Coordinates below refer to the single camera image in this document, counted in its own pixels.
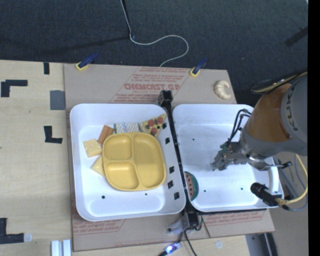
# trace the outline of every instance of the dark background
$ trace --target dark background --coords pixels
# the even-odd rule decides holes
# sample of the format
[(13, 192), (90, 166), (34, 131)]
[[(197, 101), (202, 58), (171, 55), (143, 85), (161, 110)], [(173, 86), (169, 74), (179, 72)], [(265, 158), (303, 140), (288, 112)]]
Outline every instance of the dark background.
[[(254, 105), (252, 84), (308, 66), (306, 0), (126, 0), (135, 40), (179, 35), (186, 56), (164, 67), (227, 70), (239, 104)], [(120, 0), (0, 1), (0, 59), (159, 66), (186, 50), (178, 38), (136, 45)]]

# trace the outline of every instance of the wooden surface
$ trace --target wooden surface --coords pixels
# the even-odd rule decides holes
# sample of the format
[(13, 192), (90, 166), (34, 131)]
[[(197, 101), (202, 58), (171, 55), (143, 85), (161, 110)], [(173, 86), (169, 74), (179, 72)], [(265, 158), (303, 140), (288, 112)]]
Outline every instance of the wooden surface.
[[(32, 241), (0, 244), (0, 256), (50, 255), (53, 240), (72, 239), (66, 112), (50, 110), (50, 91), (64, 91), (63, 64), (0, 60), (0, 81), (28, 80), (0, 97), (0, 218), (7, 234), (25, 233)], [(45, 143), (44, 126), (62, 144)], [(198, 255), (249, 256), (244, 236), (192, 240)], [(192, 255), (189, 245), (174, 255)], [(167, 244), (73, 252), (75, 256), (158, 255)]]

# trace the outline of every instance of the pepperoni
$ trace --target pepperoni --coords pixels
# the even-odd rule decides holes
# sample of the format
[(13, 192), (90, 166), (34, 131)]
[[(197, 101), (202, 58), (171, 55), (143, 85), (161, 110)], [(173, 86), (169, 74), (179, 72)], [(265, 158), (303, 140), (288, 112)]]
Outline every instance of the pepperoni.
[(157, 132), (158, 132), (157, 128), (153, 127), (153, 128), (151, 129), (150, 134), (151, 134), (151, 135), (156, 135)]
[(150, 120), (148, 121), (148, 125), (149, 125), (150, 127), (152, 127), (152, 126), (155, 125), (155, 122), (154, 122), (152, 119), (150, 119)]
[(157, 121), (158, 121), (158, 124), (162, 124), (164, 122), (164, 119), (160, 116), (158, 117)]

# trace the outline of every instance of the white tray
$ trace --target white tray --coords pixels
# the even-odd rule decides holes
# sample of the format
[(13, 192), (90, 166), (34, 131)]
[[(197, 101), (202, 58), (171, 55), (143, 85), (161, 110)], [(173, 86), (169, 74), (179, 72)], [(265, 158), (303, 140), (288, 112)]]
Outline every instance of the white tray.
[[(250, 190), (253, 183), (269, 185), (269, 173), (278, 193), (283, 194), (278, 170), (259, 171), (249, 164), (229, 165), (226, 170), (212, 171), (210, 163), (229, 137), (240, 104), (182, 104), (173, 110), (173, 119), (184, 172), (195, 176), (198, 196), (191, 204), (201, 212), (257, 210), (268, 208)], [(232, 141), (239, 139), (239, 132)]]
[(185, 207), (186, 197), (168, 118), (164, 121), (167, 127), (157, 137), (165, 160), (166, 180), (155, 189), (114, 189), (105, 177), (90, 169), (97, 156), (88, 158), (83, 146), (83, 141), (98, 139), (104, 125), (141, 123), (162, 114), (165, 111), (154, 104), (79, 104), (71, 110), (75, 200), (82, 218), (104, 221), (157, 216), (175, 214)]

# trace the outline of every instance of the yellow cable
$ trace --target yellow cable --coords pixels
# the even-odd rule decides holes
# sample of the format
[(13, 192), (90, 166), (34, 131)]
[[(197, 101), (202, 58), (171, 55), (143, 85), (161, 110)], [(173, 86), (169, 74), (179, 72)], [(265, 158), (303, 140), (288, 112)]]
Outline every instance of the yellow cable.
[(303, 171), (304, 171), (304, 175), (305, 175), (305, 178), (306, 178), (306, 186), (305, 186), (305, 189), (304, 189), (304, 192), (297, 198), (295, 199), (291, 199), (291, 200), (284, 200), (284, 199), (281, 199), (281, 198), (277, 198), (275, 199), (275, 201), (280, 205), (280, 206), (283, 206), (283, 205), (286, 205), (288, 206), (289, 204), (292, 204), (292, 203), (296, 203), (298, 201), (300, 201), (302, 198), (304, 198), (306, 196), (306, 194), (308, 193), (308, 172), (307, 172), (307, 169), (305, 167), (305, 165), (303, 164), (303, 162), (301, 161), (300, 157), (296, 154), (295, 155), (296, 158), (298, 159)]

